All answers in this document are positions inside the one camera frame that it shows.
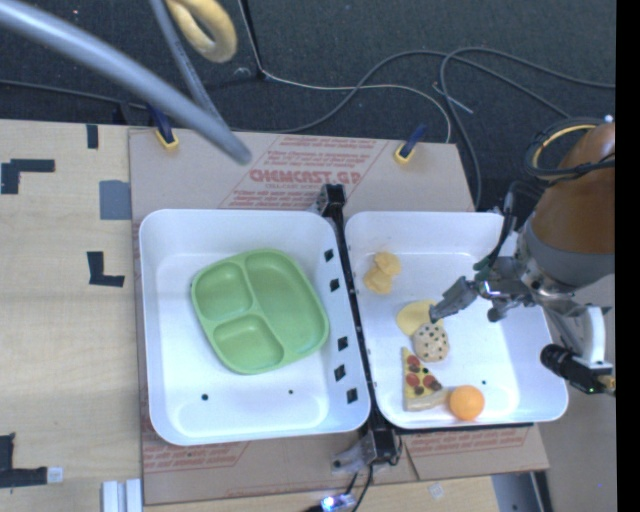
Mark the black cylinder on white bracket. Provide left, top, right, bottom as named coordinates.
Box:
left=539, top=304, right=616, bottom=396

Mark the brown cardboard board, red print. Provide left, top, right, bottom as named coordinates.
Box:
left=127, top=127, right=551, bottom=506

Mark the yellow lumpy toy food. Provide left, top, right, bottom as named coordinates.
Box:
left=362, top=251, right=403, bottom=295

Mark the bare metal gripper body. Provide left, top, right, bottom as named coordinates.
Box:
left=485, top=255, right=581, bottom=312

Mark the orange ball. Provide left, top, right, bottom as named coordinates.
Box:
left=448, top=384, right=487, bottom=422

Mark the yellow round toy food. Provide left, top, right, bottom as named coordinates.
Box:
left=395, top=299, right=438, bottom=338

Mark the black block with thin wires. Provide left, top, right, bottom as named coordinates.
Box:
left=368, top=427, right=402, bottom=465
left=318, top=183, right=348, bottom=218

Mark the green divided plate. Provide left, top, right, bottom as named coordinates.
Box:
left=190, top=248, right=331, bottom=376

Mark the toy pizza slice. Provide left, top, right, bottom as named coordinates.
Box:
left=400, top=346, right=452, bottom=413

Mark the chocolate chip biscuit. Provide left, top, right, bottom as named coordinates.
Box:
left=411, top=321, right=451, bottom=364

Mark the thin black rod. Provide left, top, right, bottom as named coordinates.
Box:
left=331, top=213, right=387, bottom=432

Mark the white plastic tray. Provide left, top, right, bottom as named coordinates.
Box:
left=344, top=210, right=570, bottom=430
left=138, top=208, right=372, bottom=447

